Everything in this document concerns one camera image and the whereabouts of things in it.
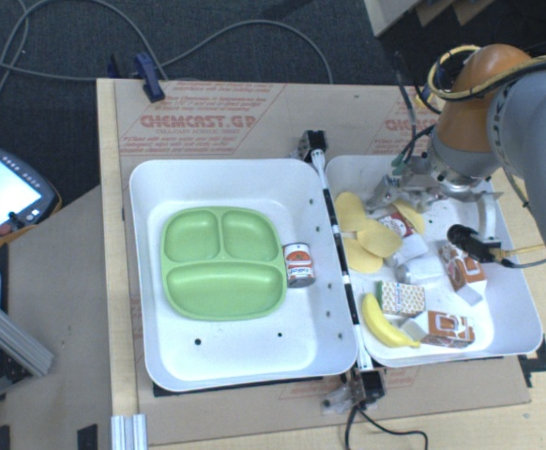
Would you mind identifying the yellow crisp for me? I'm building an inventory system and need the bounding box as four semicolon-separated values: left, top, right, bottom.
392;198;427;235
333;190;369;233
342;236;385;275
356;217;403;259

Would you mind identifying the yellow banana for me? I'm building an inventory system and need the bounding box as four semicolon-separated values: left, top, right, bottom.
360;292;422;350

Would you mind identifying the green divided plate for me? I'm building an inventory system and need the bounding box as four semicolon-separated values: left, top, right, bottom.
159;206;289;321

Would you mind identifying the orange and white can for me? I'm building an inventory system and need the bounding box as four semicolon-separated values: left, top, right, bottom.
282;242;317;290

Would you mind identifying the red and white packet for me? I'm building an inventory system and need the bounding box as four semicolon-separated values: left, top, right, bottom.
376;211;419;240

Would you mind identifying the white block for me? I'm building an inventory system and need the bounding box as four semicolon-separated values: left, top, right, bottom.
399;317;428;344

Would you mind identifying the white plastic tray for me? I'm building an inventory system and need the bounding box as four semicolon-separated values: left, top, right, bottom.
129;157;360;393
324;154;545;369

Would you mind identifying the thin black and white rod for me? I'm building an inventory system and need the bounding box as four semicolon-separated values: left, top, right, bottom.
311;147;369;371

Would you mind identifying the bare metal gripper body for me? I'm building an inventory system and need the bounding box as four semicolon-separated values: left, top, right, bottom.
387;157;495;203

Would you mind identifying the orange patterned carton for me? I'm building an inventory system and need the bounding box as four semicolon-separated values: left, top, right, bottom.
375;280;427;318

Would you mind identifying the white bottle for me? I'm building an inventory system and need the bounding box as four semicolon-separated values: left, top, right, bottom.
385;234;430;268

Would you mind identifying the brown cardboard board red print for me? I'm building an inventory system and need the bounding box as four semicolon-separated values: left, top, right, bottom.
113;80;533;446

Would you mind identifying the black cylinder on white bracket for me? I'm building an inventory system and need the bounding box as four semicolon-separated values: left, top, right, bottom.
446;189;504;265

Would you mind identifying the orange and white carton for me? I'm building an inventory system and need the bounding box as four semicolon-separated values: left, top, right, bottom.
420;310;477;350
437;241;488;307

